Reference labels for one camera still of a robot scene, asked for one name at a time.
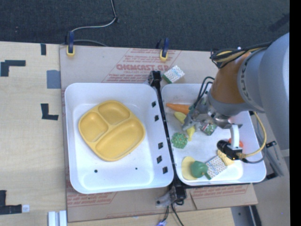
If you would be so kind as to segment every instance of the yellow and blue clamp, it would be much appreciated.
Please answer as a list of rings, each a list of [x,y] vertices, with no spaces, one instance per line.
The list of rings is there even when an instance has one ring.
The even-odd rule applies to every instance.
[[[74,32],[73,31],[69,31],[67,33],[66,44],[67,44],[67,56],[73,57],[75,54],[75,47],[73,46],[74,45]]]
[[[160,40],[157,43],[157,48],[160,48],[161,46],[162,46],[162,50],[160,52],[160,60],[161,61],[166,61],[167,58],[168,58],[169,39],[165,38],[164,43],[162,43],[162,40]]]

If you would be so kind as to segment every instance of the yellow plate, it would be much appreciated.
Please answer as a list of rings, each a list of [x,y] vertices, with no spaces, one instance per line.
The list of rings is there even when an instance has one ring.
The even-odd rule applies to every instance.
[[[79,120],[86,144],[105,161],[117,161],[132,152],[144,139],[141,121],[121,102],[105,101]]]

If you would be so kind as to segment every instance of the orange carrot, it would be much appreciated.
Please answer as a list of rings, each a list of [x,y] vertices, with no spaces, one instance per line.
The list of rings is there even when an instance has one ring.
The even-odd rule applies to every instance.
[[[189,113],[190,105],[166,103],[166,106],[173,109],[174,111],[182,112],[185,115]]]

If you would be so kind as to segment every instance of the cardboard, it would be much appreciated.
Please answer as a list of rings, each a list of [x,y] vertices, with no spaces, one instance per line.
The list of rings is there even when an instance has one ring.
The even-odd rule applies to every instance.
[[[80,194],[70,184],[64,91],[77,82],[145,83],[152,70],[162,73],[177,65],[185,76],[177,83],[201,83],[206,76],[215,76],[216,66],[209,52],[170,50],[167,61],[159,59],[158,49],[109,48],[76,46],[75,55],[66,55],[66,46],[60,46],[63,138],[66,168],[66,195],[68,221],[85,221],[103,218],[121,218],[164,213],[156,208],[156,198],[167,188],[143,189],[103,194]],[[256,204],[252,184],[210,186],[187,189],[187,199],[177,211],[204,210]]]

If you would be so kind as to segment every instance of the table surface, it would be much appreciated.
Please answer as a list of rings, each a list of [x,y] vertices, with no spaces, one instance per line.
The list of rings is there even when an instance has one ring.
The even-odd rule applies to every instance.
[[[0,225],[47,225],[49,211],[66,210],[62,103],[60,89],[47,89],[47,71],[60,70],[59,45],[0,42],[0,62],[26,60],[26,67],[10,66],[0,77],[0,190],[6,204],[28,204],[30,212],[1,215]],[[42,120],[40,104],[58,120]],[[178,213],[184,225],[233,226],[230,208]],[[68,225],[156,225],[162,215],[104,219]],[[179,225],[170,213],[167,224]]]

